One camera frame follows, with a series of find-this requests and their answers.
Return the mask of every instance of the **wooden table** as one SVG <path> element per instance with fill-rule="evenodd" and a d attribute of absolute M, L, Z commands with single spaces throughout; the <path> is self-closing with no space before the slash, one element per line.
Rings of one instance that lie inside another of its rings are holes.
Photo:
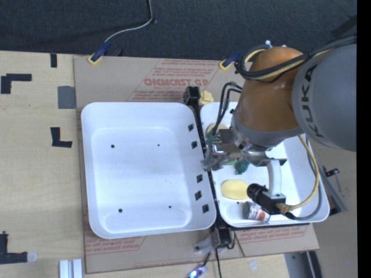
<path fill-rule="evenodd" d="M 0 231 L 8 252 L 36 252 L 37 260 L 0 265 L 0 277 L 58 277 L 62 259 L 84 259 L 81 185 L 75 109 L 59 109 L 57 88 L 74 87 L 73 55 L 0 52 L 0 75 L 32 74 L 0 94 Z M 53 147 L 51 127 L 72 147 Z M 224 278 L 288 278 L 283 254 L 220 262 Z M 84 277 L 187 277 L 197 264 L 162 266 Z M 218 277 L 210 261 L 203 277 Z"/>

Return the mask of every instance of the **yellow oval object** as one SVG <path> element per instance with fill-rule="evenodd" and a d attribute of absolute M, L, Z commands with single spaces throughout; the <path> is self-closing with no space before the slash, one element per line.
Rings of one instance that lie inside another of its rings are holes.
<path fill-rule="evenodd" d="M 239 179 L 225 180 L 221 184 L 221 194 L 233 200 L 246 200 L 248 198 L 248 185 Z"/>

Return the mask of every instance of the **tin can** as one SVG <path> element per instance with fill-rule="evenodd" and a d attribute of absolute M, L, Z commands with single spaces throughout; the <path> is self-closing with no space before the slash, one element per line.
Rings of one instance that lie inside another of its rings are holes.
<path fill-rule="evenodd" d="M 271 218 L 258 204 L 254 202 L 245 202 L 243 205 L 243 217 L 247 220 L 256 220 L 268 222 Z"/>

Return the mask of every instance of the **cardboard sheet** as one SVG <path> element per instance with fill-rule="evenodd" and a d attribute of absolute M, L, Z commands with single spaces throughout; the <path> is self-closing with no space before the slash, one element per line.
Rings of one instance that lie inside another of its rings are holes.
<path fill-rule="evenodd" d="M 205 239 L 208 230 L 116 240 L 102 239 L 92 232 L 88 221 L 81 111 L 93 102 L 182 101 L 187 86 L 207 90 L 218 101 L 225 83 L 234 81 L 243 85 L 243 79 L 234 74 L 234 69 L 221 71 L 218 64 L 207 60 L 104 57 L 97 65 L 90 65 L 88 56 L 74 57 L 87 273 L 194 263 L 205 258 L 194 253 L 193 244 Z M 232 101 L 237 99 L 238 96 L 232 96 Z M 248 229 L 236 234 L 238 246 L 223 250 L 221 259 L 318 248 L 312 225 Z"/>

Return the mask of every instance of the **white cable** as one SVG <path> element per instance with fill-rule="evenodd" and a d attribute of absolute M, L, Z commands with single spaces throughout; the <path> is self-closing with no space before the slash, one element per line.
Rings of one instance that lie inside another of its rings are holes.
<path fill-rule="evenodd" d="M 135 28 L 124 29 L 124 30 L 118 31 L 118 32 L 116 32 L 115 34 L 112 34 L 111 36 L 109 36 L 109 37 L 108 37 L 104 42 L 109 41 L 110 39 L 112 39 L 114 36 L 116 36 L 116 35 L 118 35 L 118 34 L 121 34 L 121 33 L 124 33 L 124 32 L 128 32 L 128 31 L 134 31 L 134 30 L 141 29 L 141 28 L 147 26 L 150 22 L 152 22 L 153 15 L 152 15 L 151 0 L 148 0 L 148 5 L 149 5 L 149 7 L 150 7 L 151 18 L 150 18 L 146 23 L 144 23 L 143 25 L 140 25 L 140 26 L 138 26 L 138 27 L 135 27 Z"/>

